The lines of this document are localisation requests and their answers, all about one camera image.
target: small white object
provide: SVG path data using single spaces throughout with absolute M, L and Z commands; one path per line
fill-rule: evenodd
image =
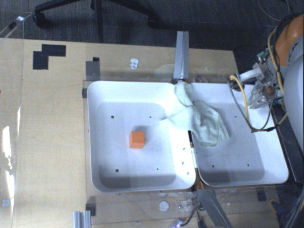
M 138 59 L 136 58 L 131 58 L 131 63 L 130 63 L 130 68 L 131 69 L 137 69 L 138 67 Z
M 169 203 L 167 201 L 160 202 L 160 210 L 167 211 L 169 209 Z
M 24 21 L 25 19 L 24 19 L 23 17 L 19 16 L 16 20 L 19 21 L 19 22 L 22 22 L 22 21 Z

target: table surface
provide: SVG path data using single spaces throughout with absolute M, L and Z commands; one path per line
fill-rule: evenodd
M 16 39 L 10 39 L 14 46 Z M 42 44 L 66 45 L 65 57 L 49 57 L 48 70 L 33 70 L 33 51 Z M 24 66 L 21 94 L 19 150 L 15 186 L 13 227 L 72 227 L 73 211 L 84 211 L 87 202 L 86 150 L 84 134 L 83 81 L 86 61 L 100 58 L 101 75 L 120 75 L 123 80 L 147 77 L 163 65 L 174 64 L 175 48 L 129 45 L 91 44 L 59 41 L 24 40 Z M 7 47 L 8 53 L 13 48 Z M 132 70 L 130 59 L 139 59 Z M 190 80 L 204 75 L 223 80 L 237 72 L 231 51 L 190 49 Z M 236 227 L 252 220 L 263 226 L 278 227 L 276 215 L 267 204 L 239 216 L 228 215 Z M 119 209 L 114 216 L 132 215 Z M 212 222 L 204 216 L 208 227 Z M 168 227 L 174 219 L 159 218 L 120 227 Z M 118 227 L 107 223 L 94 228 Z M 192 219 L 188 227 L 197 227 Z

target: wire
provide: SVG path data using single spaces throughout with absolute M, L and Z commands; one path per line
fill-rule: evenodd
M 280 1 L 286 3 L 287 9 L 288 9 L 288 15 L 289 15 L 289 14 L 290 14 L 290 10 L 292 10 L 292 8 L 289 6 L 288 0 L 280 0 Z M 258 3 L 258 5 L 259 5 L 260 9 L 261 9 L 269 18 L 271 18 L 271 19 L 273 19 L 273 20 L 275 20 L 275 21 L 281 21 L 280 19 L 276 19 L 275 17 L 269 15 L 269 14 L 262 8 L 262 6 L 261 6 L 261 4 L 260 4 L 260 0 L 257 0 L 257 3 Z
M 270 45 L 271 37 L 273 36 L 273 34 L 275 33 L 275 31 L 276 31 L 276 28 L 270 33 L 270 35 L 268 37 L 268 40 L 267 40 L 267 46 L 268 46 L 268 50 L 269 50 L 269 54 L 270 54 L 270 59 L 273 62 L 274 67 L 275 67 L 276 78 L 277 78 L 280 90 L 282 92 L 282 95 L 284 95 L 284 88 L 283 88 L 283 82 L 282 82 L 282 78 L 281 78 L 280 69 L 279 69 L 279 66 L 277 64 L 277 61 L 275 59 L 274 53 L 273 53 L 271 45 Z
M 244 104 L 245 104 L 246 118 L 249 121 L 248 105 L 247 105 L 247 100 L 246 100 L 246 95 L 245 95 L 244 88 L 243 88 L 241 82 L 239 81 L 239 79 L 235 75 L 230 75 L 229 79 L 236 81 L 238 87 L 241 89 L 241 92 L 242 92 L 242 95 L 243 95 Z
M 284 117 L 283 117 L 277 124 L 275 124 L 273 127 L 269 127 L 269 128 L 266 128 L 266 129 L 265 129 L 265 127 L 266 127 L 266 125 L 268 124 L 269 119 L 270 119 L 270 114 L 271 114 L 273 102 L 276 100 L 276 99 L 274 99 L 274 100 L 270 103 L 270 105 L 269 105 L 268 116 L 267 116 L 266 122 L 265 122 L 265 124 L 263 125 L 263 127 L 261 127 L 261 128 L 255 128 L 255 127 L 253 127 L 253 126 L 250 124 L 249 118 L 246 118 L 246 116 L 245 116 L 245 114 L 243 113 L 243 111 L 242 111 L 240 105 L 238 104 L 238 101 L 237 101 L 237 99 L 235 98 L 235 96 L 234 96 L 234 94 L 233 94 L 233 91 L 232 91 L 232 89 L 231 89 L 231 86 L 230 86 L 230 82 L 229 82 L 229 81 L 228 81 L 228 86 L 229 86 L 229 90 L 230 90 L 230 92 L 231 92 L 231 95 L 232 95 L 232 97 L 233 97 L 233 100 L 234 100 L 235 104 L 237 105 L 239 111 L 241 112 L 243 118 L 245 119 L 245 121 L 246 121 L 248 127 L 251 129 L 251 132 L 252 132 L 252 133 L 255 133 L 255 132 L 269 132 L 269 131 L 272 131 L 272 130 L 274 130 L 275 128 L 277 128 L 277 126 L 281 125 L 281 124 L 283 123 L 283 121 L 287 118 L 287 113 L 286 113 L 286 114 L 284 115 Z
M 281 33 L 283 32 L 283 30 L 285 29 L 286 26 L 288 26 L 288 24 L 296 17 L 301 16 L 303 14 L 301 13 L 295 13 L 295 14 L 291 14 L 286 16 L 284 19 L 281 20 L 281 22 L 279 23 L 279 25 L 276 27 L 275 33 L 273 35 L 273 39 L 272 39 L 272 50 L 273 50 L 273 54 L 274 54 L 274 59 L 278 61 L 276 61 L 277 65 L 280 65 L 280 58 L 276 52 L 276 42 L 279 39 Z
M 274 77 L 274 78 L 276 78 L 276 75 L 274 75 L 272 72 L 271 72 L 271 70 L 270 70 L 270 68 L 269 68 L 269 65 L 268 65 L 268 61 L 266 60 L 265 61 L 265 64 L 266 64 L 266 66 L 267 66 L 267 70 L 268 70 L 268 72 L 271 74 L 271 76 L 272 77 Z
M 191 212 L 191 214 L 190 214 L 190 217 L 189 217 L 189 219 L 187 220 L 187 222 L 186 222 L 186 223 L 182 223 L 182 224 L 180 225 L 180 227 L 183 227 L 183 226 L 186 226 L 186 225 L 189 224 L 189 222 L 191 221 L 191 219 L 192 219 L 192 217 L 193 217 L 193 215 L 194 215 L 196 209 L 197 209 L 197 206 L 196 206 L 195 208 L 193 208 L 193 210 L 192 210 L 192 212 Z
M 200 218 L 200 214 L 199 214 L 199 209 L 198 209 L 198 208 L 196 208 L 195 210 L 196 210 L 196 214 L 198 215 L 199 220 L 201 220 L 201 218 Z

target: gray carpet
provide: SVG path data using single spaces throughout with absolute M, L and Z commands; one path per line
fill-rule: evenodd
M 0 0 L 0 28 L 18 14 L 33 12 L 36 5 L 46 1 L 49 0 Z M 176 31 L 188 30 L 191 48 L 234 50 L 240 71 L 245 70 L 246 65 L 251 66 L 251 61 L 255 60 L 251 52 L 264 48 L 267 36 L 278 24 L 262 12 L 257 0 L 133 1 L 152 9 L 166 29 L 149 28 L 147 16 L 104 0 L 104 43 L 173 47 Z M 260 2 L 273 17 L 281 19 L 287 15 L 287 5 L 280 0 Z M 303 13 L 304 0 L 288 2 L 294 12 Z M 28 19 L 25 38 L 98 42 L 95 15 L 90 4 L 90 0 L 83 0 L 45 11 L 51 21 L 47 29 L 38 28 L 32 19 Z

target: metal bracket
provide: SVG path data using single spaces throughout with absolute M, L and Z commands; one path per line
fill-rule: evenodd
M 186 80 L 189 77 L 189 33 L 178 31 L 173 80 Z
M 73 228 L 91 228 L 91 211 L 74 211 Z
M 100 80 L 100 61 L 94 57 L 92 61 L 85 62 L 85 73 L 88 81 Z
M 199 190 L 197 192 L 199 202 L 202 204 L 202 206 L 204 206 L 215 227 L 232 228 L 231 223 L 229 222 L 213 191 Z

